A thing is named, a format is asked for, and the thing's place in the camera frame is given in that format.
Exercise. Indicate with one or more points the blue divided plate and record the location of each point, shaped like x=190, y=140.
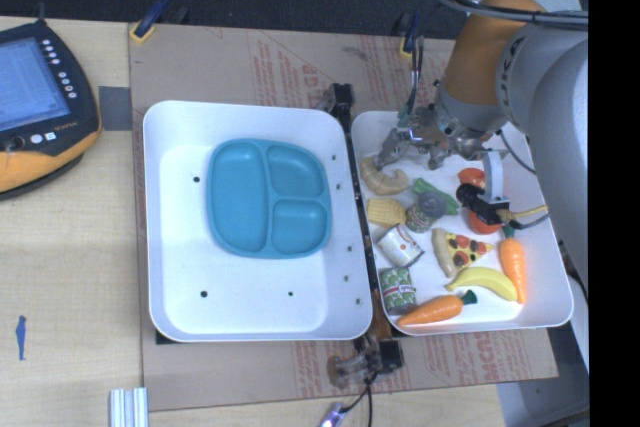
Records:
x=240, y=200

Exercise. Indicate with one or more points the pizza slice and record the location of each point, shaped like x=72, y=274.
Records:
x=457, y=251

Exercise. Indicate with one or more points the yellow corn cob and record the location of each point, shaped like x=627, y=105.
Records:
x=385, y=212

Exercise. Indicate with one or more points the yellow banana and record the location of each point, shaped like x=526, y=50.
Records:
x=487, y=282

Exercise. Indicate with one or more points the brown cardboard board, red print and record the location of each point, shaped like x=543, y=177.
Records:
x=210, y=65

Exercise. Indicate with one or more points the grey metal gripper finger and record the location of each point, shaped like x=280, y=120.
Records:
x=439, y=157
x=395, y=145

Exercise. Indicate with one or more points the red orange pepper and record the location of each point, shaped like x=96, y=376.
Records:
x=482, y=224

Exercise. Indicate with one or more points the green can with grey lid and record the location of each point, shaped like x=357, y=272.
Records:
x=417, y=219

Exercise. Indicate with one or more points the white plastic tray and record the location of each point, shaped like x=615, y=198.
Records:
x=250, y=295
x=542, y=280

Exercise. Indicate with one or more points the black cylinder on white bracket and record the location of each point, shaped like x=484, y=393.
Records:
x=492, y=205

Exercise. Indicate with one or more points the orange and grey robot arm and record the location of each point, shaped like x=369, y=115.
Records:
x=545, y=80

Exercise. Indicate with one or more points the orange carrot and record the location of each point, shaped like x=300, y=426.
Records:
x=514, y=265
x=435, y=310

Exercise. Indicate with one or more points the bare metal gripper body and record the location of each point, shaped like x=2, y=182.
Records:
x=434, y=131

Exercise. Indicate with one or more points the white can with red print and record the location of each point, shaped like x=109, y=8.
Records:
x=400, y=246

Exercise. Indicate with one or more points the tan croissant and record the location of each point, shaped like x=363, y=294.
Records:
x=382, y=182

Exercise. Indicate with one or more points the green peas can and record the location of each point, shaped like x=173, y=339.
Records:
x=397, y=290

